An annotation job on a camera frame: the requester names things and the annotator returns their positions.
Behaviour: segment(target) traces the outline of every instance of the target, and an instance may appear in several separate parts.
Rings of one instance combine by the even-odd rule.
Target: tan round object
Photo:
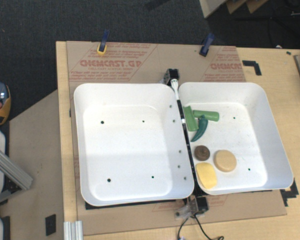
[[[214,156],[214,165],[220,171],[228,173],[237,166],[237,159],[233,153],[228,150],[219,150]]]
[[[204,145],[197,146],[194,150],[194,156],[199,161],[206,161],[210,157],[210,150]]]

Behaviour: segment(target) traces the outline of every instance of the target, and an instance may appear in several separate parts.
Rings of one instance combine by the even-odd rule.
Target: green plastic object
[[[183,107],[186,127],[189,132],[194,132],[199,129],[197,124],[197,120],[194,117],[194,113],[192,112],[191,106],[184,106]]]
[[[219,113],[215,111],[194,110],[193,115],[195,118],[200,118],[203,115],[207,120],[215,122],[219,121]]]
[[[204,133],[208,127],[208,122],[209,121],[205,118],[204,115],[199,117],[199,129],[196,131],[191,142],[195,142],[195,141],[199,140],[202,137],[202,135],[204,135]]]

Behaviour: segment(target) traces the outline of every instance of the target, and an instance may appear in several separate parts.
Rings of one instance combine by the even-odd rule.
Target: black bracket
[[[179,80],[179,70],[177,68],[168,68],[163,77],[163,84],[171,86],[171,79]]]
[[[299,191],[296,185],[296,181],[293,179],[293,183],[290,187],[289,191],[286,191],[284,189],[280,189],[281,195],[282,195],[282,199],[283,199],[283,203],[285,207],[288,207],[288,199],[289,198],[296,198],[297,195],[299,195]]]
[[[209,210],[208,201],[205,196],[195,197],[188,200],[187,203],[175,211],[174,217],[176,219],[186,220],[196,214],[204,214]]]
[[[51,234],[56,232],[56,230],[57,230],[56,220],[57,220],[57,216],[55,214],[52,214],[45,218],[45,235],[46,236],[50,236]]]
[[[11,240],[10,234],[10,216],[1,218],[3,223],[3,240]]]
[[[243,60],[242,63],[243,63],[244,66],[254,67],[254,71],[255,71],[255,74],[257,76],[261,76],[262,75],[260,67],[259,67],[259,64],[256,63],[254,60]]]

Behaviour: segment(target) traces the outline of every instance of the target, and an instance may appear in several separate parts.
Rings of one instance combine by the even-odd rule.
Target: round beige sponge
[[[237,166],[237,159],[233,153],[228,150],[219,150],[214,156],[214,165],[220,171],[228,173]]]

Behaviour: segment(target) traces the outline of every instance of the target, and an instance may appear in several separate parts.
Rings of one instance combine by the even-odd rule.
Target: brown cookie
[[[199,161],[206,161],[210,157],[210,150],[204,145],[197,146],[194,150],[194,157]]]

